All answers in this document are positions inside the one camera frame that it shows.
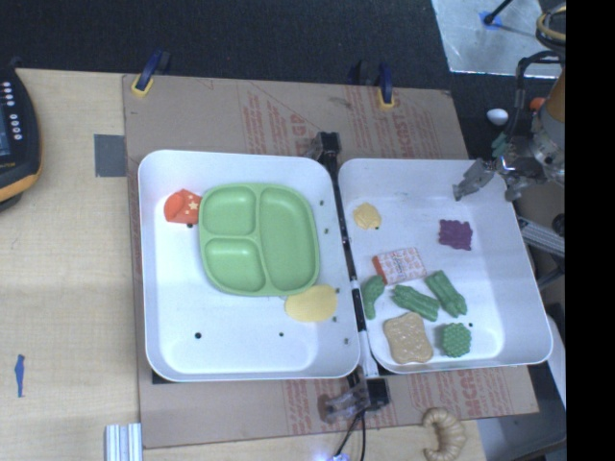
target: cardboard sheet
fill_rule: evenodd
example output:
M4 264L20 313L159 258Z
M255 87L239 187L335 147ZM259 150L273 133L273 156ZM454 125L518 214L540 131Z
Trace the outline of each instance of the cardboard sheet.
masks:
M250 82L156 76L142 98L123 78L127 176L133 246L138 386L147 449L327 431L319 401L348 389L346 379L169 383L145 355L136 171L158 149L301 156L318 132L338 132L349 158L467 158L450 95L395 89L396 106L379 108L361 85ZM368 428L420 424L445 406L460 419L534 413L527 367L387 376L391 403Z

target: blue tape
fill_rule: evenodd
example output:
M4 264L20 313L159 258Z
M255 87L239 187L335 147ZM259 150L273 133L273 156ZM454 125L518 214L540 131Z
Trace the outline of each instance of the blue tape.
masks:
M497 31L498 29L500 29L503 24L502 24L502 18L499 15L496 15L493 18L493 22L491 24L485 24L484 22L484 18L489 15L491 12L481 12L479 13L479 17L480 17L480 22L482 22L482 25L484 26L485 29L488 29L489 31Z
M15 378L17 379L17 397L23 398L23 375L26 371L23 361L26 359L21 353L17 356L15 364Z

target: blue clamp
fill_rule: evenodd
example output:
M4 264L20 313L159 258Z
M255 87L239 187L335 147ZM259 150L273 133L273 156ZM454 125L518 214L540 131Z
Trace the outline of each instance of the blue clamp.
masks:
M390 109L395 106L393 100L393 78L391 77L391 69L382 61L379 68L379 76L376 79L376 85L379 87L378 98L382 109Z
M346 77L348 85L371 85L372 81L369 78L369 63L367 61L359 61L355 66L350 68Z
M144 97L152 88L155 74L161 74L166 71L169 66L170 53L162 51L158 48L145 63L143 71L135 78L131 90L138 97Z

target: electronic device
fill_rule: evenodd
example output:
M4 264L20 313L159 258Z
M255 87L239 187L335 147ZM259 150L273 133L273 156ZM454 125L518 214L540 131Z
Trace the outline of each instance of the electronic device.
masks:
M0 68L0 211L37 182L42 144L25 85L12 66Z

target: wooden table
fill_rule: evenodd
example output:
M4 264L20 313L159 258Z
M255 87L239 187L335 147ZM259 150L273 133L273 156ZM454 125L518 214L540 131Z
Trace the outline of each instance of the wooden table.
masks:
M0 213L0 459L101 460L106 425L139 422L125 178L96 177L94 136L124 134L120 74L18 70L44 138L43 170ZM23 396L14 368L23 355ZM485 459L464 422L460 461ZM343 433L186 448L145 460L325 460ZM419 425L367 431L365 459L423 460ZM344 449L360 454L360 432Z

